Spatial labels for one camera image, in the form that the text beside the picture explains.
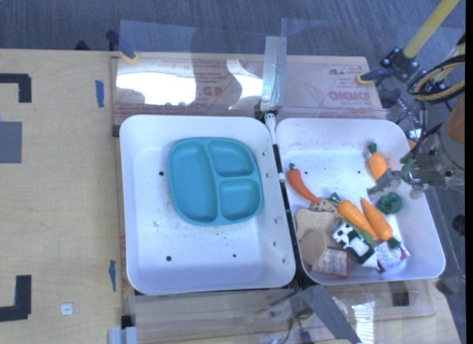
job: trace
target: orange object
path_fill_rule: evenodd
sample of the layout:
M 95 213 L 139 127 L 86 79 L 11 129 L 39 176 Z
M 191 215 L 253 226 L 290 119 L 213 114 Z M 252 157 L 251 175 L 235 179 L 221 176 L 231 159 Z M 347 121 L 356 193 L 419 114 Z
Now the orange object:
M 294 168 L 294 164 L 289 164 L 289 170 L 286 173 L 288 183 L 293 187 L 294 191 L 301 197 L 313 203 L 320 203 L 320 200 L 312 194 L 312 192 L 304 185 L 301 171 Z
M 387 171 L 386 160 L 384 160 L 383 155 L 376 152 L 376 144 L 370 144 L 368 150 L 371 153 L 370 158 L 368 159 L 368 166 L 370 167 L 371 174 L 375 180 L 378 180 L 378 178 Z
M 368 219 L 350 200 L 340 200 L 340 202 L 338 202 L 337 211 L 342 217 L 348 220 L 349 223 L 367 232 L 373 239 L 378 237 L 375 230 L 371 227 Z
M 376 235 L 382 241 L 387 241 L 391 248 L 398 246 L 399 242 L 392 237 L 392 227 L 381 212 L 364 198 L 361 199 L 361 207 Z

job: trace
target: white plastic tub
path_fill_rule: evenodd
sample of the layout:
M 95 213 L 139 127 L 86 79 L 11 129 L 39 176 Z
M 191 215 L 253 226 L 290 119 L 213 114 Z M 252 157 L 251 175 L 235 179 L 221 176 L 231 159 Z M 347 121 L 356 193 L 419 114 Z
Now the white plastic tub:
M 263 205 L 241 223 L 196 226 L 171 201 L 169 150 L 188 138 L 244 143 L 258 166 Z M 272 143 L 253 118 L 135 115 L 120 128 L 130 283 L 143 294 L 267 289 L 288 284 L 296 270 Z
M 367 168 L 367 144 L 377 143 L 378 151 L 392 170 L 400 170 L 399 160 L 409 151 L 402 129 L 391 121 L 362 119 L 288 118 L 276 128 L 282 168 L 286 172 L 294 163 L 304 175 L 307 187 L 318 197 L 328 198 L 336 192 L 361 208 L 360 198 L 375 182 Z M 394 234 L 410 252 L 401 264 L 380 273 L 352 260 L 348 277 L 307 272 L 310 278 L 324 285 L 372 283 L 378 281 L 435 278 L 443 272 L 445 256 L 425 195 L 409 196 L 410 186 L 401 184 L 397 193 L 403 199 L 400 212 L 388 215 Z M 308 202 L 289 186 L 287 197 L 293 216 Z

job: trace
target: gray square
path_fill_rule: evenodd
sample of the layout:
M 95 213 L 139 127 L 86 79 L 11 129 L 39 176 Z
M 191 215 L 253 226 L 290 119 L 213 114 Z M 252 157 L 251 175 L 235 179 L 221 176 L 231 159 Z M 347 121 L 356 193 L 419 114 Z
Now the gray square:
M 21 122 L 0 122 L 0 163 L 21 163 Z

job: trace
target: blue tape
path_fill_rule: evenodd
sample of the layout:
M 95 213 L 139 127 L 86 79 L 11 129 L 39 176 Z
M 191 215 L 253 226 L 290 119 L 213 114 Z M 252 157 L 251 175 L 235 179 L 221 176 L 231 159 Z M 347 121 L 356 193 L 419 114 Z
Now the blue tape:
M 103 100 L 105 98 L 105 94 L 103 92 L 103 82 L 99 80 L 95 80 L 95 96 L 97 97 L 97 103 L 99 107 L 105 107 L 103 104 Z
M 109 274 L 110 274 L 110 279 L 112 280 L 112 288 L 113 291 L 117 291 L 117 283 L 116 283 L 116 271 L 115 271 L 115 261 L 110 260 L 110 266 L 109 266 Z

